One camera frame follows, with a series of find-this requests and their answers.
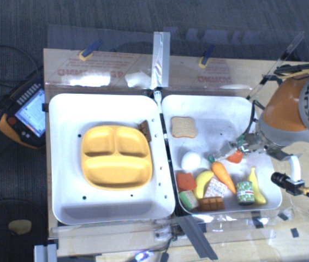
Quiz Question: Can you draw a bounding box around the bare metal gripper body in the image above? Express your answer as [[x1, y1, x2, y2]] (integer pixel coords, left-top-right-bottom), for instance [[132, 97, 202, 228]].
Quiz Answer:
[[235, 132, 270, 155]]

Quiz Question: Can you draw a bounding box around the red-orange rounded toy food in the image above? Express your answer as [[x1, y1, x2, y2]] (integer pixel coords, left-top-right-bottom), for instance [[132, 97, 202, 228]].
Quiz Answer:
[[227, 150, 244, 164]]

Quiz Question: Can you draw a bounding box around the orange carrot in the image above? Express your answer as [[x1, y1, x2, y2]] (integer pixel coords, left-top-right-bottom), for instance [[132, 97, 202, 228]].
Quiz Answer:
[[207, 154, 237, 195]]

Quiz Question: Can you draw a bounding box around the white egg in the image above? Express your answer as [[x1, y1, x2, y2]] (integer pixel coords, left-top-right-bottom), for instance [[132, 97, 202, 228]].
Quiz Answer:
[[181, 151, 201, 171]]

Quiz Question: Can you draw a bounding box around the white and red carton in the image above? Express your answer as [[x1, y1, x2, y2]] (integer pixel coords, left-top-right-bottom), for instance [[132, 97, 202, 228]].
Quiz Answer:
[[204, 176, 229, 199]]

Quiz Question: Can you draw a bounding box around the yellow banana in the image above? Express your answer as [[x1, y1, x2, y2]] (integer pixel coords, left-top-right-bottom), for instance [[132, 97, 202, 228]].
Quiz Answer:
[[193, 170, 215, 200], [247, 167, 267, 205]]

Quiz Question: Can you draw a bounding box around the white plastic tray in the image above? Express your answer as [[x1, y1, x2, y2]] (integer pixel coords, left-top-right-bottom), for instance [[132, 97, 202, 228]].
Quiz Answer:
[[161, 94, 283, 215], [48, 93, 176, 225]]

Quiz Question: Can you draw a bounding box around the orange-red block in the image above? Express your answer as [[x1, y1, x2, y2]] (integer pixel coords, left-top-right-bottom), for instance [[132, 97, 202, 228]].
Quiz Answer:
[[176, 172, 198, 192]]

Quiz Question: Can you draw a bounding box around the tan bread slice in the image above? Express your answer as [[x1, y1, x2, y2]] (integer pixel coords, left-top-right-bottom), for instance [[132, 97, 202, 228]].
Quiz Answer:
[[170, 116, 198, 139]]

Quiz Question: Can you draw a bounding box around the green can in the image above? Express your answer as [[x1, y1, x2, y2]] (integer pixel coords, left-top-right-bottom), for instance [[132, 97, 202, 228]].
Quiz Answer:
[[235, 181, 255, 205]]

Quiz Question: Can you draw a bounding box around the light brown chocolate bar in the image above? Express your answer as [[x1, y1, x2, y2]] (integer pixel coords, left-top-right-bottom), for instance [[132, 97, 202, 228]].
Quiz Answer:
[[199, 196, 225, 212]]

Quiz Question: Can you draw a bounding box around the green and tan sandwich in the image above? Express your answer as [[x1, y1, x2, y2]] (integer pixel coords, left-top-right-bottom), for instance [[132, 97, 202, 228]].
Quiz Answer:
[[179, 190, 200, 211]]

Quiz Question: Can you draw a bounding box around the dark brown chocolate bar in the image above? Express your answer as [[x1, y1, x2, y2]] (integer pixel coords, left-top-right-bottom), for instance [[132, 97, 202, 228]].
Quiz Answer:
[[138, 120, 153, 143]]

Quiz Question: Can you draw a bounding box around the yellow divided plate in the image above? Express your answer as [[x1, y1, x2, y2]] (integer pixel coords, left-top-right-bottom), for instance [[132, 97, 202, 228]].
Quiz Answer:
[[80, 125, 153, 191]]

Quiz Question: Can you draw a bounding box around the brown cardboard board, red print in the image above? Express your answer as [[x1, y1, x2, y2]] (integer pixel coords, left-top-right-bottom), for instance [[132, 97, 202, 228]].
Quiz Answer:
[[43, 47, 309, 258]]

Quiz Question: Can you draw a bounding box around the pale yellow rounded lump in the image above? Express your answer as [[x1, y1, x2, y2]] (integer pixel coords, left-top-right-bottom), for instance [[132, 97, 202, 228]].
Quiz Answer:
[[8, 219, 33, 235]]

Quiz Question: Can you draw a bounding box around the black cylinder on white bracket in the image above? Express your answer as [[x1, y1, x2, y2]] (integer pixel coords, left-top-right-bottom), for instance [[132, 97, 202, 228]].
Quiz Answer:
[[270, 154, 306, 197]]

